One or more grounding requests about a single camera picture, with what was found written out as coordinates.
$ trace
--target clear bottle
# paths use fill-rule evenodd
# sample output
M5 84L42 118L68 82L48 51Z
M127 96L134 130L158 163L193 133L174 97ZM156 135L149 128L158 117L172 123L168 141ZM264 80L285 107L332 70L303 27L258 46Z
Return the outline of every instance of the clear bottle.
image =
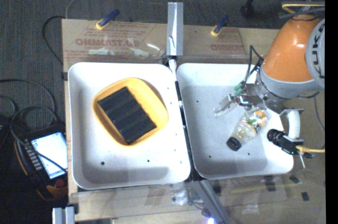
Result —
M267 124L269 119L266 110L254 109L244 112L244 117L236 124L227 145L233 151L248 143Z

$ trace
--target black bottle cap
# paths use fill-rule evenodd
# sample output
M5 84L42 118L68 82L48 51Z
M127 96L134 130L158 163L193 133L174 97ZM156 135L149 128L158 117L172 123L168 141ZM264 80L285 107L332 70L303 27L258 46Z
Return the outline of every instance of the black bottle cap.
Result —
M235 139L234 137L230 137L227 141L227 145L230 149L232 149L233 151L238 151L238 149L240 147L242 147L242 144L240 144L240 142Z

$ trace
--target chair caster wheel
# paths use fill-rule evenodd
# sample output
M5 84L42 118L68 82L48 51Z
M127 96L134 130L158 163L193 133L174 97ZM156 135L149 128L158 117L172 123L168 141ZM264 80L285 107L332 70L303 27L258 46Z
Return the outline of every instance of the chair caster wheel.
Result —
M243 17L251 17L254 14L255 10L251 4L244 5L241 7L241 14Z

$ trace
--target blue clamp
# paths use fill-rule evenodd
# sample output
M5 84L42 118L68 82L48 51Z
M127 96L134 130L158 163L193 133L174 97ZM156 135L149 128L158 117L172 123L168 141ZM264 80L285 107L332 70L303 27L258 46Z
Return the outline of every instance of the blue clamp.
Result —
M119 13L120 11L118 9L111 11L111 13L109 13L96 23L96 28L98 28L99 30L103 30L106 26L109 25L110 21L115 20L116 16L118 16Z
M220 21L220 23L218 23L218 25L216 25L212 31L211 31L211 34L213 36L218 36L220 33L221 33L221 30L222 28L227 25L229 22L229 18L228 16L226 15L225 17L222 18L222 20Z

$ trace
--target device screen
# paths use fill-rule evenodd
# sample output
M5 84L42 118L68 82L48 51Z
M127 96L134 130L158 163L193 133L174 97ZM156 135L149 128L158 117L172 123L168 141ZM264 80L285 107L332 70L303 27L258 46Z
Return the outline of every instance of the device screen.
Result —
M31 143L34 149L37 150L40 154L48 157L64 169L67 168L67 144L61 132L33 139ZM62 170L49 160L45 159L43 156L39 155L39 158L50 179L53 179L65 173L64 170Z

